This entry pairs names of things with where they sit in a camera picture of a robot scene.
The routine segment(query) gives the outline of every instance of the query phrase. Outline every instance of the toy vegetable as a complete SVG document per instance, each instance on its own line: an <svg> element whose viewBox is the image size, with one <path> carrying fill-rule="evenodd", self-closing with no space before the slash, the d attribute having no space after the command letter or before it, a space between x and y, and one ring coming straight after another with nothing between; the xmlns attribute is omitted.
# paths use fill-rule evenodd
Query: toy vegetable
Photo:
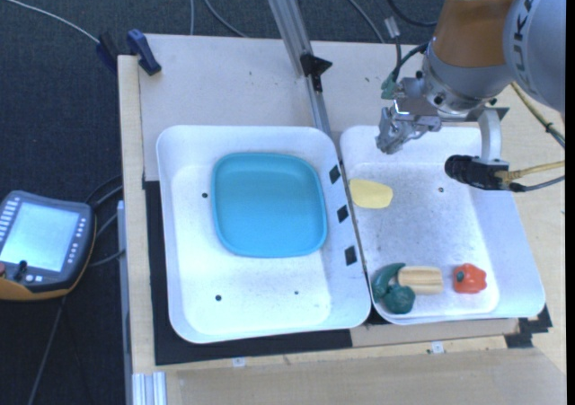
<svg viewBox="0 0 575 405"><path fill-rule="evenodd" d="M487 273L471 263L464 263L453 271L453 287L459 294L477 294L487 287Z"/></svg>
<svg viewBox="0 0 575 405"><path fill-rule="evenodd" d="M443 292L441 269L432 266L406 266L397 272L397 283L408 286L415 295L435 295Z"/></svg>
<svg viewBox="0 0 575 405"><path fill-rule="evenodd" d="M390 313L406 314L413 308L415 293L409 286L399 284L389 285L389 281L397 274L405 263L393 263L381 268L373 280L371 288L376 301L383 300Z"/></svg>

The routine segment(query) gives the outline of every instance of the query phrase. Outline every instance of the metal pole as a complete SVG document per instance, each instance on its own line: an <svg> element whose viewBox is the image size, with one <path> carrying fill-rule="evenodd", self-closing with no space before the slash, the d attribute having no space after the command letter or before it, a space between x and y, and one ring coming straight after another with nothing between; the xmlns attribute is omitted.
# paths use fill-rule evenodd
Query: metal pole
<svg viewBox="0 0 575 405"><path fill-rule="evenodd" d="M301 57L304 54L313 55L313 51L297 0L268 0L268 2L278 25L281 38L286 45L292 66L296 70L296 75L304 75ZM332 136L322 92L313 87L311 75L307 76L307 91L312 105L315 126L328 136Z"/></svg>

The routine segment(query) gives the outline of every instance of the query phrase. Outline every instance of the blue clamp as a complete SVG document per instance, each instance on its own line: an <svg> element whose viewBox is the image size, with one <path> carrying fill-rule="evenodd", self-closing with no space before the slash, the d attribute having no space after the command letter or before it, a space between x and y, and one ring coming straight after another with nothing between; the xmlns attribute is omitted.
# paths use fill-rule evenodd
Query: blue clamp
<svg viewBox="0 0 575 405"><path fill-rule="evenodd" d="M147 43L146 36L140 30L134 29L128 32L128 46L132 54L140 56L139 64L150 76L159 72L162 67L155 61L154 54Z"/></svg>

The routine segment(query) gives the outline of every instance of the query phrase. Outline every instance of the blue plate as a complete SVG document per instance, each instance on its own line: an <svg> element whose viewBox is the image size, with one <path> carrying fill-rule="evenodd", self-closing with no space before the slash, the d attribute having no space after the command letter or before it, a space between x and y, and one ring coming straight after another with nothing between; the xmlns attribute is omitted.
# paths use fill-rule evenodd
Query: blue plate
<svg viewBox="0 0 575 405"><path fill-rule="evenodd" d="M214 166L217 236L238 255L302 256L322 247L327 217L315 169L287 154L233 153Z"/></svg>

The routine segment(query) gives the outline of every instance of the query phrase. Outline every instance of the black clamp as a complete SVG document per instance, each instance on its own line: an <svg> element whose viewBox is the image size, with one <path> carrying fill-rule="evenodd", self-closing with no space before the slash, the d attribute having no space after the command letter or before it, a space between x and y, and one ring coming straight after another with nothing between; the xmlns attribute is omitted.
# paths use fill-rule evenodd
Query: black clamp
<svg viewBox="0 0 575 405"><path fill-rule="evenodd" d="M320 76L327 70L330 66L333 65L332 62L327 60L323 60L322 58L314 57L311 54L304 53L299 58L299 61L302 64L302 68L304 68L304 75L305 76L312 76L312 84L314 86L314 90L316 92L322 92L322 79Z"/></svg>
<svg viewBox="0 0 575 405"><path fill-rule="evenodd" d="M146 36L140 30L133 29L128 32L126 38L128 46L133 55L139 55L139 65L144 68L150 76L158 73L162 67L158 64L152 54L152 49L147 43Z"/></svg>
<svg viewBox="0 0 575 405"><path fill-rule="evenodd" d="M96 54L106 67L113 74L118 74L118 55L120 55L118 46L114 43L110 33L106 31L98 37L100 41L96 45Z"/></svg>

